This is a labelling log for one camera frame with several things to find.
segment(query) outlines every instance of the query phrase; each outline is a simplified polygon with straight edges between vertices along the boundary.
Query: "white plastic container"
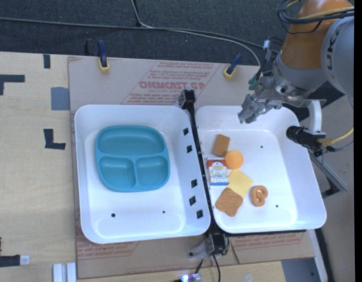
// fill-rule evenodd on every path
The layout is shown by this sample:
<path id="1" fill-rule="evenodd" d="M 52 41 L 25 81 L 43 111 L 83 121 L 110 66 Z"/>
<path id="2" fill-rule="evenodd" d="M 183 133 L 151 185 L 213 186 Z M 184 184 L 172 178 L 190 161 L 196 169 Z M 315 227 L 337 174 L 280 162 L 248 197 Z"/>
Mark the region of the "white plastic container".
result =
<path id="1" fill-rule="evenodd" d="M 95 157 L 98 133 L 109 126 L 139 125 L 159 131 L 170 158 L 161 188 L 117 192 L 100 180 Z M 198 155 L 187 113 L 176 106 L 87 105 L 75 114 L 80 220 L 95 243 L 196 236 L 211 222 Z"/>
<path id="2" fill-rule="evenodd" d="M 228 150 L 238 150 L 244 162 L 239 168 L 268 190 L 265 205 L 255 207 L 249 193 L 235 216 L 214 207 L 226 186 L 210 186 L 208 191 L 217 225 L 225 232 L 259 233 L 317 229 L 326 221 L 326 210 L 306 148 L 286 137 L 289 126 L 299 126 L 287 108 L 271 110 L 257 121 L 240 124 L 240 106 L 204 106 L 195 115 L 202 155 L 215 157 L 217 135 L 230 137 Z"/>

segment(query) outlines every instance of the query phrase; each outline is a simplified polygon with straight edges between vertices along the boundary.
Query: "wooden surface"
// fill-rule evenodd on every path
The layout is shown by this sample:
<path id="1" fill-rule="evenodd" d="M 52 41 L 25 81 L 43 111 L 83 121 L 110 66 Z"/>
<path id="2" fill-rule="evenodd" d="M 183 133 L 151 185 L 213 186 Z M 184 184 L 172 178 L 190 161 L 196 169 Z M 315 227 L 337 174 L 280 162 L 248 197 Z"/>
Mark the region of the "wooden surface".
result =
<path id="1" fill-rule="evenodd" d="M 67 56 L 0 52 L 0 75 L 25 75 L 5 83 L 0 96 L 1 255 L 27 254 L 28 266 L 0 268 L 0 281 L 52 281 L 52 265 L 76 261 L 70 112 L 52 110 L 50 91 L 68 88 Z M 45 149 L 44 129 L 65 150 Z M 85 281 L 173 281 L 182 271 L 87 279 Z M 217 268 L 202 268 L 217 281 Z M 221 267 L 221 281 L 285 281 L 281 262 Z"/>

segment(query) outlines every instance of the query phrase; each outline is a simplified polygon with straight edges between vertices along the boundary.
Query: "blue plate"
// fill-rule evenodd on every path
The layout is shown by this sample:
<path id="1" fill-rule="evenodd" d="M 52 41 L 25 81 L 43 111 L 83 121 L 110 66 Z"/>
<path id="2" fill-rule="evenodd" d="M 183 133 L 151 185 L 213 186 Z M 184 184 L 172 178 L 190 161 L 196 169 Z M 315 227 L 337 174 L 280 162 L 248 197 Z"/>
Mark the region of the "blue plate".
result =
<path id="1" fill-rule="evenodd" d="M 113 191 L 155 190 L 169 179 L 166 142 L 161 133 L 151 127 L 107 127 L 97 135 L 95 151 L 100 178 Z"/>

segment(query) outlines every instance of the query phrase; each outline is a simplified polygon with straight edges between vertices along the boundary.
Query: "orange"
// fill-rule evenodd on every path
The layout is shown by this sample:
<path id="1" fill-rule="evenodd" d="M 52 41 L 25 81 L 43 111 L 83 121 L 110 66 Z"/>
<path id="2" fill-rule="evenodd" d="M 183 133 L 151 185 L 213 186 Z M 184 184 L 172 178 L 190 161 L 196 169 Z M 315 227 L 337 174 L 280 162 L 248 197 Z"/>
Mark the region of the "orange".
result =
<path id="1" fill-rule="evenodd" d="M 230 169 L 238 169 L 243 164 L 243 154 L 238 150 L 230 150 L 225 155 L 225 163 Z"/>

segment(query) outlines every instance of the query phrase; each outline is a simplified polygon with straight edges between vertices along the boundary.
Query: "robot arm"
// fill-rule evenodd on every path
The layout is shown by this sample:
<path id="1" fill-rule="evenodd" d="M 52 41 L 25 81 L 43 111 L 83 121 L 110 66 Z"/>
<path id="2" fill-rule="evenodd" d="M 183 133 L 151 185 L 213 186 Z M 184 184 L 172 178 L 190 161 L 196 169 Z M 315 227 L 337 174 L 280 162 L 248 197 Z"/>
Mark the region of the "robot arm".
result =
<path id="1" fill-rule="evenodd" d="M 300 1 L 285 0 L 280 5 L 279 18 L 291 26 L 270 76 L 260 76 L 259 70 L 249 81 L 254 93 L 246 96 L 238 118 L 241 123 L 251 123 L 259 115 L 281 108 L 283 103 L 307 107 L 310 114 L 314 112 L 312 128 L 291 130 L 288 136 L 294 141 L 302 138 L 300 144 L 315 149 L 320 146 L 318 139 L 325 135 L 320 130 L 321 107 L 308 99 L 309 95 L 329 81 L 353 97 L 354 7 L 348 0 L 305 0 L 297 17 L 288 17 L 286 9 Z M 267 62 L 270 44 L 269 39 L 264 46 Z"/>

